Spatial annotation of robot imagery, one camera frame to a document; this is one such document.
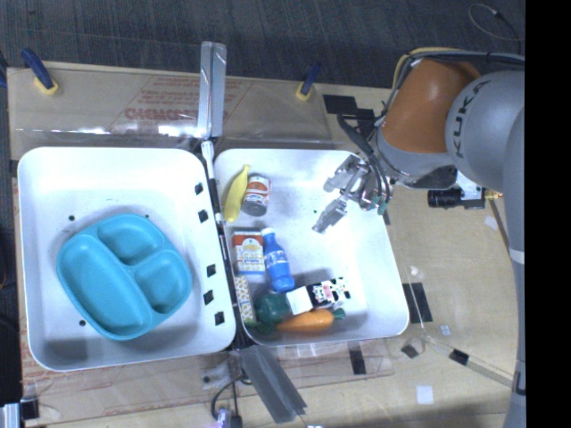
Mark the orange and white carton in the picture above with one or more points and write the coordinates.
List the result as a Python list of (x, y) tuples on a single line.
[(248, 252)]

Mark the small orange and white can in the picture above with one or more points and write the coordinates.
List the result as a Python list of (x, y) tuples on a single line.
[(257, 195)]

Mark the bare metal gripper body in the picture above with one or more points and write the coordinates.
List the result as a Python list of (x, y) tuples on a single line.
[(363, 185)]

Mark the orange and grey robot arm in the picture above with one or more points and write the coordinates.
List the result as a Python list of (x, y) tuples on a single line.
[(482, 123)]

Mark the brown cardboard board red print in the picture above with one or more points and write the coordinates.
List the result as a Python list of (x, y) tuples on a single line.
[(134, 101)]

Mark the yellow patterned packet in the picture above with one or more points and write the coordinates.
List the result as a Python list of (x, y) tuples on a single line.
[(244, 301)]

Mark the black and white cow carton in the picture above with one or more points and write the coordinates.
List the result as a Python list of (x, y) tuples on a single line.
[(319, 294)]

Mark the black cylinder on white bracket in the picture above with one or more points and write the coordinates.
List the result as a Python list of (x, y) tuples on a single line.
[(455, 197)]

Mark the green broccoli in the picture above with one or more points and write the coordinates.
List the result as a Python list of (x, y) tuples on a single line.
[(272, 308)]

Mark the blue divided plate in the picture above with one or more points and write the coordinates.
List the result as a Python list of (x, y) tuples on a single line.
[(125, 277)]

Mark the white plastic tray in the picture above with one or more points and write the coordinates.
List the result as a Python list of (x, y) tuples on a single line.
[(303, 185), (67, 185)]

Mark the yellow banana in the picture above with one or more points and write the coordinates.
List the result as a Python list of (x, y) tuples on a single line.
[(235, 192)]

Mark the blue bottle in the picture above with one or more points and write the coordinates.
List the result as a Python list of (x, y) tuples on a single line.
[(276, 263)]

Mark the orange carrot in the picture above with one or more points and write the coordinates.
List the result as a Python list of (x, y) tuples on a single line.
[(308, 321)]

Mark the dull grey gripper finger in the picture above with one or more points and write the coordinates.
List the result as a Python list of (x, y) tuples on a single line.
[(335, 181), (330, 214)]

